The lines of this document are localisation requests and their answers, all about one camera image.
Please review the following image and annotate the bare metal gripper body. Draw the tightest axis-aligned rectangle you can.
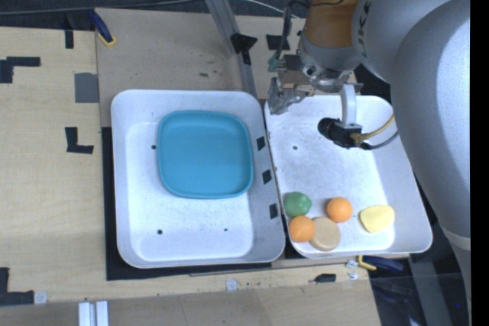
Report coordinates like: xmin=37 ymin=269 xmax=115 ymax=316
xmin=274 ymin=53 xmax=355 ymax=96

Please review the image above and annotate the white plastic tray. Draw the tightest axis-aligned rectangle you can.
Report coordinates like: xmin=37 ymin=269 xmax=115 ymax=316
xmin=110 ymin=89 xmax=287 ymax=270
xmin=263 ymin=94 xmax=434 ymax=260

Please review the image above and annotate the blue plate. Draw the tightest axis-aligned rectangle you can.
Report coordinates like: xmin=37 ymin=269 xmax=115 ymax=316
xmin=157 ymin=109 xmax=255 ymax=200

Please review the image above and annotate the green toy vegetable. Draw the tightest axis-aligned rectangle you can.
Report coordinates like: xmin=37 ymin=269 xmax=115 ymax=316
xmin=283 ymin=191 xmax=313 ymax=218

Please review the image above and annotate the orange toy fruit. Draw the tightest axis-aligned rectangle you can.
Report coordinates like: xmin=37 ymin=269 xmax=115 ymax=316
xmin=325 ymin=196 xmax=354 ymax=224
xmin=288 ymin=215 xmax=316 ymax=244

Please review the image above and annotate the beige round biscuit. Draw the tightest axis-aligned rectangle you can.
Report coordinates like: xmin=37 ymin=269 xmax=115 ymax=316
xmin=308 ymin=216 xmax=342 ymax=253

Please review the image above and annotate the pale yellow toy wedge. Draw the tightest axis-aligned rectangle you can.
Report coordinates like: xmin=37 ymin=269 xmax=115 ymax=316
xmin=358 ymin=204 xmax=396 ymax=234

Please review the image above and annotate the black cylinder on white bracket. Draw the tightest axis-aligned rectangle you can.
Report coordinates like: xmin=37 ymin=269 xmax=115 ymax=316
xmin=317 ymin=83 xmax=364 ymax=150

